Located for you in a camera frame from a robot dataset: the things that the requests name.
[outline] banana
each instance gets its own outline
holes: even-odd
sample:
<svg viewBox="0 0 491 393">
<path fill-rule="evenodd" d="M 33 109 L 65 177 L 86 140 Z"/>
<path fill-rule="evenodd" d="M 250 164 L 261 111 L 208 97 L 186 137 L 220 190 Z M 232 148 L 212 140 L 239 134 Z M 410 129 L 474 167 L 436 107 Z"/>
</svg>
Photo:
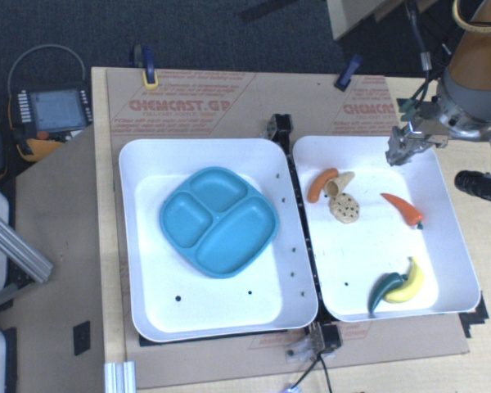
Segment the banana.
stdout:
<svg viewBox="0 0 491 393">
<path fill-rule="evenodd" d="M 384 300 L 388 303 L 403 303 L 411 300 L 421 289 L 424 283 L 424 273 L 418 266 L 417 260 L 411 258 L 408 280 L 402 286 L 385 294 Z"/>
</svg>

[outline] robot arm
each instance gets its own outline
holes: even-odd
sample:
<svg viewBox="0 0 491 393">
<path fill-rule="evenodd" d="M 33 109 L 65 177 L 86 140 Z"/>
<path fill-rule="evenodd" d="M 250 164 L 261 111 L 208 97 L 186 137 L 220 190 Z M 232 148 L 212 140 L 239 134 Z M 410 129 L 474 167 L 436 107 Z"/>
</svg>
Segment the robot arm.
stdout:
<svg viewBox="0 0 491 393">
<path fill-rule="evenodd" d="M 466 32 L 432 101 L 412 106 L 408 100 L 409 112 L 403 116 L 408 123 L 391 131 L 385 153 L 390 165 L 403 165 L 433 146 L 447 146 L 451 139 L 491 144 L 491 0 L 484 0 L 469 24 L 459 17 L 458 3 L 455 0 L 453 16 Z M 491 173 L 462 171 L 455 185 L 491 201 Z"/>
</svg>

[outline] yellow clip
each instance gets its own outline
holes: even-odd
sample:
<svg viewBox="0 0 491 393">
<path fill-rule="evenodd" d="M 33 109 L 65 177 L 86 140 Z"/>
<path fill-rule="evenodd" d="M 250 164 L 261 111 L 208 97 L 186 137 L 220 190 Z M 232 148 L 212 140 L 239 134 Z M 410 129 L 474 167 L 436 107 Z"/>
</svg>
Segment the yellow clip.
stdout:
<svg viewBox="0 0 491 393">
<path fill-rule="evenodd" d="M 158 73 L 156 73 L 156 70 L 155 70 L 155 82 L 153 84 L 149 84 L 149 82 L 147 81 L 145 70 L 142 72 L 142 77 L 144 79 L 144 86 L 146 87 L 147 90 L 156 90 L 156 88 L 158 88 Z"/>
</svg>

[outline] blue plate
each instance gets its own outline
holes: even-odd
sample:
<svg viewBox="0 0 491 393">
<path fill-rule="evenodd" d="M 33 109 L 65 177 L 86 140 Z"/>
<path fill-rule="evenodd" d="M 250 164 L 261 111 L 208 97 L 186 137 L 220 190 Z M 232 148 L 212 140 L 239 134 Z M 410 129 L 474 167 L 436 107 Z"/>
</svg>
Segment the blue plate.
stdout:
<svg viewBox="0 0 491 393">
<path fill-rule="evenodd" d="M 269 245 L 278 217 L 269 201 L 229 169 L 193 174 L 160 209 L 160 227 L 175 249 L 214 278 L 237 275 Z"/>
</svg>

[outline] orange sausage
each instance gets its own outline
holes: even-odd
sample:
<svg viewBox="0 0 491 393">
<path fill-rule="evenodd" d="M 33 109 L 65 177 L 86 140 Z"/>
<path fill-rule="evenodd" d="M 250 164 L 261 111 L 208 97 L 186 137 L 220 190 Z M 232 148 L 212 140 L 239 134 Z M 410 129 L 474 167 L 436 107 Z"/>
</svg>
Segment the orange sausage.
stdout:
<svg viewBox="0 0 491 393">
<path fill-rule="evenodd" d="M 311 187 L 308 192 L 308 201 L 315 203 L 320 197 L 320 192 L 324 188 L 324 185 L 329 179 L 338 177 L 338 169 L 330 168 L 321 172 L 316 179 L 311 183 Z"/>
<path fill-rule="evenodd" d="M 381 195 L 394 206 L 403 216 L 406 223 L 411 227 L 417 226 L 417 228 L 422 228 L 422 220 L 424 217 L 422 213 L 417 210 L 414 206 L 409 204 L 409 202 L 399 198 L 398 196 L 391 195 L 390 193 L 381 193 Z"/>
</svg>

